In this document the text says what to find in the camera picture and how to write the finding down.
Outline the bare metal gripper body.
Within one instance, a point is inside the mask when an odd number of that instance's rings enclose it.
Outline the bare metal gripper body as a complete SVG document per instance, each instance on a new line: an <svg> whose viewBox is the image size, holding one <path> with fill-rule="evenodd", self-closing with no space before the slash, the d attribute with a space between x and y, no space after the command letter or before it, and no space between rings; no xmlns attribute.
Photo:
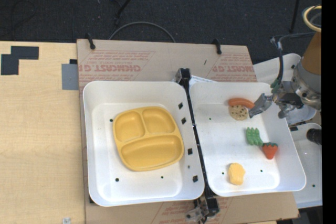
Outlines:
<svg viewBox="0 0 336 224"><path fill-rule="evenodd" d="M271 90L272 99L284 112L309 106L321 111L321 93L297 81L282 81Z"/></svg>

